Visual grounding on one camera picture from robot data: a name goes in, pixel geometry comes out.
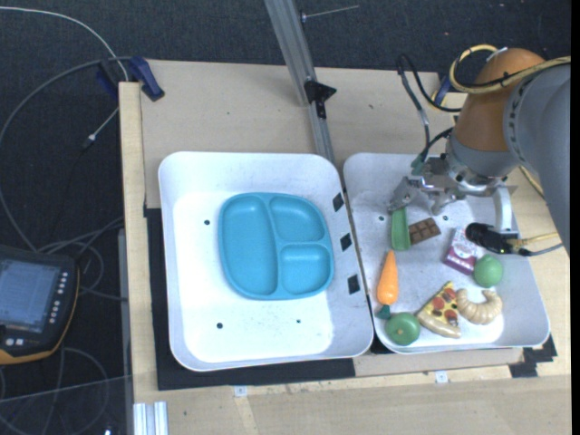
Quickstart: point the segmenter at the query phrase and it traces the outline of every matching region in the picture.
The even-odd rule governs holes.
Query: pizza slice
[[[453,282],[447,282],[416,314],[421,325],[435,334],[460,338],[457,295]]]

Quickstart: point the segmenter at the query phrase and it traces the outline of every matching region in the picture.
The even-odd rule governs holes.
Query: toy carrot
[[[391,316],[390,306],[397,301],[399,296],[399,273],[397,272],[397,260],[395,252],[389,250],[384,260],[381,277],[377,285],[377,300],[383,308],[377,314],[383,319]]]

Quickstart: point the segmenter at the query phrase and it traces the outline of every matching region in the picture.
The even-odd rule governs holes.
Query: beige toy food
[[[447,282],[416,314],[420,324],[434,332],[450,338],[460,338],[457,301],[452,282]]]
[[[489,324],[493,321],[503,307],[499,295],[493,290],[483,290],[482,294],[487,301],[473,303],[468,299],[468,291],[461,288],[457,292],[457,309],[459,313],[473,324]]]

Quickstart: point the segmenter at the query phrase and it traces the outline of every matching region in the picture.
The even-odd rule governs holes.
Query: display screen
[[[40,333],[60,268],[0,260],[0,324]]]

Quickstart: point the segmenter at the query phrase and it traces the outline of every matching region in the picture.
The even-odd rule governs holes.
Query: carrot
[[[381,278],[377,285],[377,300],[381,305],[392,305],[399,296],[399,274],[395,252],[389,250],[382,267]]]

